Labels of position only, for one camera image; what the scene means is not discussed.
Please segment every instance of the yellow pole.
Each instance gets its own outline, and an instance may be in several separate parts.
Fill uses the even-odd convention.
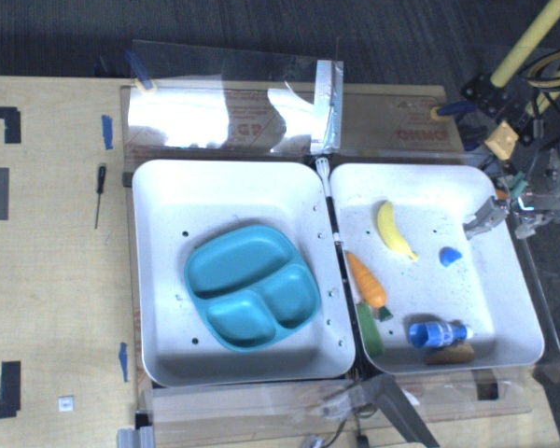
[[[504,88],[506,86],[559,19],[560,0],[550,0],[492,74],[490,81],[495,87]]]

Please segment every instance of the blue tape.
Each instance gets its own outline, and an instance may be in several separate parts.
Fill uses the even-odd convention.
[[[137,75],[137,79],[141,82],[143,88],[145,88],[147,91],[151,90],[153,88],[153,84],[151,83],[151,78],[149,77],[149,74],[147,73],[146,67],[143,64],[141,58],[139,58],[136,53],[129,49],[126,49],[124,51],[124,58],[131,66],[134,73]]]
[[[127,344],[125,342],[120,342],[120,350],[119,350],[119,360],[120,360],[120,367],[122,368],[122,379],[126,384],[129,381],[129,372],[127,370]]]
[[[114,148],[112,146],[112,118],[108,115],[102,115],[102,136],[104,137],[105,148]]]
[[[472,102],[463,100],[456,103],[450,103],[448,105],[442,106],[436,111],[438,116],[450,116],[450,115],[461,115],[466,113],[472,113],[477,109],[477,106]]]

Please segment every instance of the black clamp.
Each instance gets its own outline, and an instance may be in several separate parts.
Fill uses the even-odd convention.
[[[511,97],[503,88],[494,86],[488,75],[479,74],[467,83],[460,94],[473,102],[497,124],[503,120],[519,135],[523,146],[533,143],[533,117],[525,111],[525,106]]]

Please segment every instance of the small label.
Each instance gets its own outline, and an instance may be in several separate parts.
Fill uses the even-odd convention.
[[[75,397],[59,397],[58,398],[58,411],[59,412],[72,412],[75,409]]]

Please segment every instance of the white tray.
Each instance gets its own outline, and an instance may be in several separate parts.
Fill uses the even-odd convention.
[[[394,315],[377,322],[385,352],[371,361],[379,370],[520,366],[541,357],[543,336],[506,223],[470,240],[463,231],[463,223],[495,195],[484,173],[468,166],[349,163],[332,172],[330,185],[343,248],[384,285]],[[383,243],[375,216],[385,201],[394,204],[397,226],[417,261]],[[447,268],[439,260],[445,246],[463,255]],[[353,295],[361,300],[356,290]],[[425,365],[426,353],[409,344],[407,329],[432,319],[470,325],[475,360]]]
[[[319,177],[293,162],[149,161],[133,176],[143,361],[166,386],[333,378],[355,343]],[[191,252],[252,224],[281,231],[317,282],[315,318],[251,353],[219,343],[183,280]]]

